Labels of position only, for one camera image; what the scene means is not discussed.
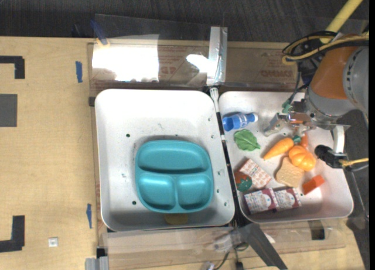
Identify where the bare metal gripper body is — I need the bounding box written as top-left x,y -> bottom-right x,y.
282,100 -> 351,131

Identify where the orange carrot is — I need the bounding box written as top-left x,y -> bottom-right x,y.
262,135 -> 302,161

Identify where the orange croissant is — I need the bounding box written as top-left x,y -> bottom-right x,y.
288,145 -> 318,172

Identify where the green lettuce leaf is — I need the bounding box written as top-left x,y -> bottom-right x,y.
233,128 -> 262,152

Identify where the blue plastic bottle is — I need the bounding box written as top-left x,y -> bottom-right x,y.
221,111 -> 260,132

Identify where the tan bread slice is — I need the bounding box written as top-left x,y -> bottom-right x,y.
275,157 -> 305,189

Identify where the orange block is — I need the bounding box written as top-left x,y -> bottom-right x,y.
302,174 -> 326,196

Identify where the white and orange carton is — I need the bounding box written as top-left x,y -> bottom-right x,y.
238,158 -> 272,190

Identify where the red strawberry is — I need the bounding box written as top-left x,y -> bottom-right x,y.
234,170 -> 254,193

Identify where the white plastic tray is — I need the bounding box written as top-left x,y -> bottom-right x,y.
94,88 -> 236,233
218,90 -> 354,224

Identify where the dark red and white carton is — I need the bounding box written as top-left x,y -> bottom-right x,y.
243,187 -> 279,216
274,187 -> 303,212

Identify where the blue divided plate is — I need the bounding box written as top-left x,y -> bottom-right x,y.
134,139 -> 215,214

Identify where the yellow round biscuit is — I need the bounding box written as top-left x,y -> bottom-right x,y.
163,213 -> 189,225

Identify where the black cylinder on white bracket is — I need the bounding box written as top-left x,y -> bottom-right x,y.
314,125 -> 349,170

